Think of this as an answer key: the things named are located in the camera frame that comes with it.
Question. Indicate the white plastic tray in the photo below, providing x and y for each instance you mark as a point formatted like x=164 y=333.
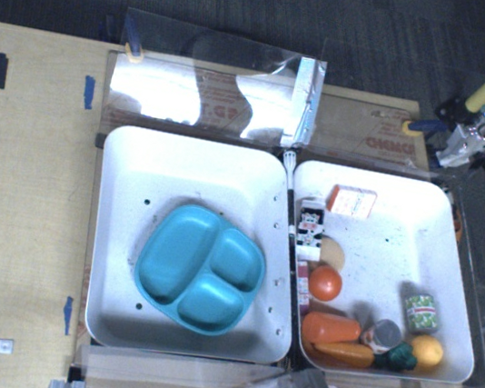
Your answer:
x=395 y=242
x=136 y=170

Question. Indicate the orange carton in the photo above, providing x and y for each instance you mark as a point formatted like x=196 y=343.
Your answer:
x=352 y=201

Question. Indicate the beige round biscuit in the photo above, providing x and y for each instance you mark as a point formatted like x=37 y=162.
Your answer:
x=335 y=252

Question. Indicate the green and white can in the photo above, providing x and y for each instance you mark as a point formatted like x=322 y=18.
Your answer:
x=421 y=313

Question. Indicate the white cow print carton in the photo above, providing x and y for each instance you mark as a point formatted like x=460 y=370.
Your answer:
x=309 y=227

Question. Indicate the red orange ball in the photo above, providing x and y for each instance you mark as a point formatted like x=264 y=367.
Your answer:
x=325 y=283

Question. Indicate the small can with grey lid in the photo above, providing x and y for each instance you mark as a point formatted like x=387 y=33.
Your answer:
x=385 y=334

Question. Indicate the yellow lemon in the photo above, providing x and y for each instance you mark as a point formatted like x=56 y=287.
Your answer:
x=427 y=352

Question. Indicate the red and white carton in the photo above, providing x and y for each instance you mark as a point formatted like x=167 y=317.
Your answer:
x=303 y=286

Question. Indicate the green broccoli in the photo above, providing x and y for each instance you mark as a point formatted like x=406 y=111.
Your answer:
x=397 y=357

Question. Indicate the orange carrot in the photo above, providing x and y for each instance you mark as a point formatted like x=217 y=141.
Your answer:
x=330 y=329

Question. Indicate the orange yellow toy food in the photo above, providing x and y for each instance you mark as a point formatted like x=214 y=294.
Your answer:
x=347 y=354

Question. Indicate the blue divided plate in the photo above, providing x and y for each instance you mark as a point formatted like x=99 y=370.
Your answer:
x=186 y=253

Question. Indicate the small white square piece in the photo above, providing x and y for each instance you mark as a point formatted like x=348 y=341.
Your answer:
x=5 y=346

